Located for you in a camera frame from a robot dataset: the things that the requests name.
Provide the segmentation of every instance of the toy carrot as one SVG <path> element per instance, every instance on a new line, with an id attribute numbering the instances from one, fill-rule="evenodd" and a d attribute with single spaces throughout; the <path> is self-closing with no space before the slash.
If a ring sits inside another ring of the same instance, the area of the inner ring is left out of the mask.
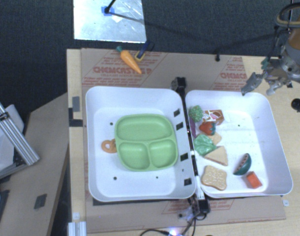
<path id="1" fill-rule="evenodd" d="M 120 53 L 120 58 L 133 70 L 135 70 L 137 73 L 141 74 L 141 70 L 132 57 L 132 55 L 127 50 L 123 50 L 121 46 L 116 47 L 116 51 Z"/>

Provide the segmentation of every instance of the orange toy food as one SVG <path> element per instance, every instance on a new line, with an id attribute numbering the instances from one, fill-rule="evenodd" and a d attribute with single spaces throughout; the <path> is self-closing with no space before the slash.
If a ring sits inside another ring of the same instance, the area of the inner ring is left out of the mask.
<path id="1" fill-rule="evenodd" d="M 250 173 L 247 174 L 246 178 L 254 189 L 262 186 L 262 183 L 259 181 L 255 172 L 251 171 Z"/>
<path id="2" fill-rule="evenodd" d="M 137 73 L 141 74 L 141 70 L 137 64 L 137 62 L 134 60 L 132 55 L 127 50 L 123 50 L 121 46 L 116 47 L 116 51 L 120 52 L 120 58 L 127 64 L 129 67 L 133 70 L 135 70 Z"/>
<path id="3" fill-rule="evenodd" d="M 117 152 L 115 139 L 103 141 L 101 144 L 101 147 L 105 152 L 108 152 L 108 153 L 116 153 Z"/>
<path id="4" fill-rule="evenodd" d="M 203 122 L 200 126 L 199 129 L 203 131 L 206 135 L 212 136 L 215 133 L 215 122 Z"/>

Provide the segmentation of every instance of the white tray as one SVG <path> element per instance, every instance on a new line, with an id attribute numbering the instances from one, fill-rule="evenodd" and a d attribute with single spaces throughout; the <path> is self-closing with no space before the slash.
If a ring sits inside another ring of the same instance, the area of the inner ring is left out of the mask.
<path id="1" fill-rule="evenodd" d="M 228 166 L 204 159 L 196 153 L 199 175 L 206 165 L 227 172 L 227 188 L 224 191 L 201 184 L 202 190 L 213 198 L 285 195 L 292 190 L 293 182 L 280 142 L 268 100 L 259 93 L 193 90 L 186 96 L 186 105 L 200 105 L 203 110 L 221 109 L 225 120 L 216 131 L 222 137 L 218 146 L 224 146 L 228 154 Z M 233 172 L 243 155 L 251 155 L 250 171 L 254 171 L 263 184 L 257 189 L 248 188 L 245 176 Z"/>
<path id="2" fill-rule="evenodd" d="M 86 94 L 89 190 L 102 202 L 185 199 L 196 189 L 185 117 L 180 96 L 170 89 L 93 87 Z M 134 172 L 117 155 L 101 149 L 115 137 L 116 121 L 131 114 L 160 114 L 175 129 L 179 157 L 170 168 Z M 176 125 L 183 123 L 183 128 Z"/>

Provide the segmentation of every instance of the toy pretzel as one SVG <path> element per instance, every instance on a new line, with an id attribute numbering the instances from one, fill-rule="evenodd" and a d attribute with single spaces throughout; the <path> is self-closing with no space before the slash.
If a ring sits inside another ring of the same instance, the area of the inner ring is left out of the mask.
<path id="1" fill-rule="evenodd" d="M 108 153 L 116 153 L 117 152 L 116 145 L 115 145 L 115 139 L 103 141 L 101 147 L 105 152 L 108 152 Z"/>

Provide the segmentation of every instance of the toy bread slice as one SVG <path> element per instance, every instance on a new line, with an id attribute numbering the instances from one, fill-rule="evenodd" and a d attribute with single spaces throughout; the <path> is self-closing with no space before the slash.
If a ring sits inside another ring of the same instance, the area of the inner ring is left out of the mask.
<path id="1" fill-rule="evenodd" d="M 204 156 L 205 159 L 209 159 L 213 162 L 228 166 L 228 155 L 224 146 L 220 146 L 214 151 Z"/>
<path id="2" fill-rule="evenodd" d="M 205 167 L 201 183 L 223 191 L 227 187 L 227 173 L 214 166 L 208 165 Z"/>

